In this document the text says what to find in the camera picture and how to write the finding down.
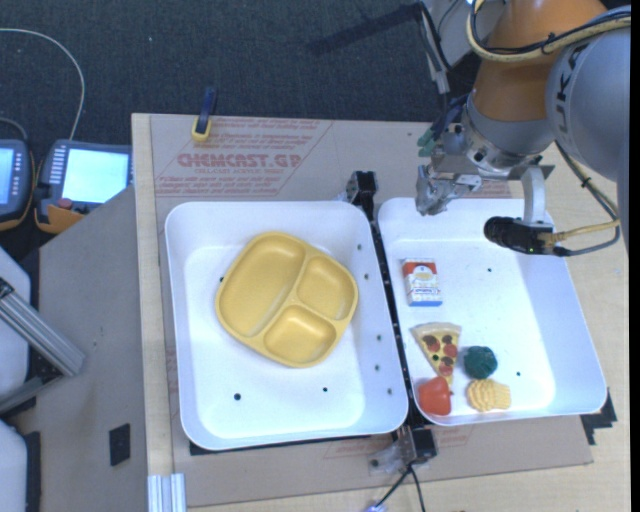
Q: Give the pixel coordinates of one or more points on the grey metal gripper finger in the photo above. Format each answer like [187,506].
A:
[442,197]
[424,195]

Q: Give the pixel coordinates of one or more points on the brown cardboard board red print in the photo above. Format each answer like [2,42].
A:
[280,480]

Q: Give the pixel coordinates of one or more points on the red toy pepper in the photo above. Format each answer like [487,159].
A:
[434,397]

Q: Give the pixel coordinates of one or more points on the black cylinder on white bracket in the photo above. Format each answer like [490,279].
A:
[515,234]

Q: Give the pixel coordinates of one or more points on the yellow divided plate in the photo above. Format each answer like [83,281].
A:
[260,290]

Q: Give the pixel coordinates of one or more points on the toy pizza slice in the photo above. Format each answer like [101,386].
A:
[437,345]

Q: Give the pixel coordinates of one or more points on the thin black and white rod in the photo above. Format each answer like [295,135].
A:
[392,310]

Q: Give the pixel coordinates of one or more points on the green toy broccoli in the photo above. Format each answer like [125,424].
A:
[480,362]

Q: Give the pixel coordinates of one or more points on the white plastic tray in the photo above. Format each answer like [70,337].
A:
[280,415]
[505,300]

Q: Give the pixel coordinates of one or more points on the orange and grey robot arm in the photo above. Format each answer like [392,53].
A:
[520,85]

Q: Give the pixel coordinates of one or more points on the orange and white carton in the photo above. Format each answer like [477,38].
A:
[422,282]

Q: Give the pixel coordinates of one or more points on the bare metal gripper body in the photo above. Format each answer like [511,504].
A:
[462,157]

